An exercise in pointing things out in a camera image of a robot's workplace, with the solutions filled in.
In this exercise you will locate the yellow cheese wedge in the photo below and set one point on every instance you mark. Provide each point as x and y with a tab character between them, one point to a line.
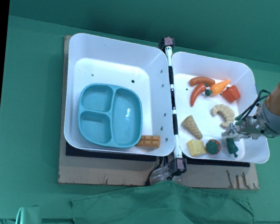
196	148

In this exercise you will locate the black and white thin rod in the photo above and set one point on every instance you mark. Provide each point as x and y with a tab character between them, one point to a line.
173	97

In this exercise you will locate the orange-red sausage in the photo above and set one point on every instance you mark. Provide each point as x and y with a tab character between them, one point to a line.
201	81

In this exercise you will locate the red chili pepper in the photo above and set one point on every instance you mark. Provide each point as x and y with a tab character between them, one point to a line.
196	93

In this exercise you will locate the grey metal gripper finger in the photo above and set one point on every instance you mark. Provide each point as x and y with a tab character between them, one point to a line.
228	131
239	137

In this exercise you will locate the green cloth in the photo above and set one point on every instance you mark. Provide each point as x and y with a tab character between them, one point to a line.
170	210

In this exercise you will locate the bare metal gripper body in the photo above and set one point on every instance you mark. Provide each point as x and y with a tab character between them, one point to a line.
250	127

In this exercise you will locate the white plastic tray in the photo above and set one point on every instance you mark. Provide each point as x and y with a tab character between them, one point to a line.
116	55
204	110

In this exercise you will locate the blue divided plate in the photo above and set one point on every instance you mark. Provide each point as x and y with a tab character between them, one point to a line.
124	117

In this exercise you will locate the green and red tomato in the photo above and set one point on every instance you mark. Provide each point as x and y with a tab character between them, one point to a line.
213	146

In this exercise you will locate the brown chocolate bar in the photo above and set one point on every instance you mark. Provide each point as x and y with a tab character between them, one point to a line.
149	141

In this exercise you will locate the beige croissant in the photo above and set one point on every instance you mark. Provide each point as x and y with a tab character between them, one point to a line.
225	111

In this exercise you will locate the brown cardboard board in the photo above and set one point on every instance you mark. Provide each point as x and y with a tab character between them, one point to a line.
114	170

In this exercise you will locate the green pepper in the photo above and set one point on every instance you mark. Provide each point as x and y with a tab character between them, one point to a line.
232	147

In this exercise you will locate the beige ice cream cone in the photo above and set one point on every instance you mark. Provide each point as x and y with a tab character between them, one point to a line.
192	126

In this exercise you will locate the red bell pepper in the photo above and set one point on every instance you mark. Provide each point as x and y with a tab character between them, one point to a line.
231	93

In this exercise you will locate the orange carrot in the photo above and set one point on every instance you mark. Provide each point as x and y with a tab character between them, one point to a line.
218	87

